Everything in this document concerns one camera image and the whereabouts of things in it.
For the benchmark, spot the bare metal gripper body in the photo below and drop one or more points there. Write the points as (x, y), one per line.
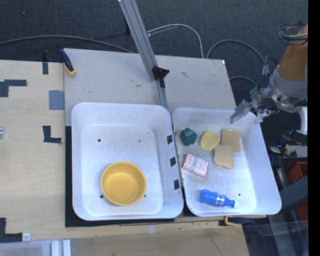
(268, 101)

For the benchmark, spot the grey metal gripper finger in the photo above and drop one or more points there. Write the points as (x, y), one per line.
(258, 117)
(240, 111)

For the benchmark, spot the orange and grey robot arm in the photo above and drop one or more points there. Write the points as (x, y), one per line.
(293, 62)

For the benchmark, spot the tan toy bread slice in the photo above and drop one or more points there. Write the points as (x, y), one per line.
(231, 137)
(223, 156)

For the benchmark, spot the yellow toy lemon slice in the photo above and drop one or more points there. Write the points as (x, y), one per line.
(208, 141)

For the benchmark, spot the dark green toy pepper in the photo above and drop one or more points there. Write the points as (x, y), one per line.
(188, 137)

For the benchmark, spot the white plastic tray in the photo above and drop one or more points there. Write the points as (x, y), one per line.
(225, 180)
(120, 140)

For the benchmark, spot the orange and white carton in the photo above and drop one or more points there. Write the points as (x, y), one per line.
(194, 165)

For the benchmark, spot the blue plastic bottle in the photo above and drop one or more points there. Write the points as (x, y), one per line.
(211, 197)

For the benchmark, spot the pale flat board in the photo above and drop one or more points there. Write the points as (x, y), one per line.
(112, 75)

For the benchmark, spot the yellow bowl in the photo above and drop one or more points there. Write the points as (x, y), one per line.
(123, 183)

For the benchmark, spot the black cylinder on white bracket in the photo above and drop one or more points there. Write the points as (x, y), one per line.
(303, 120)

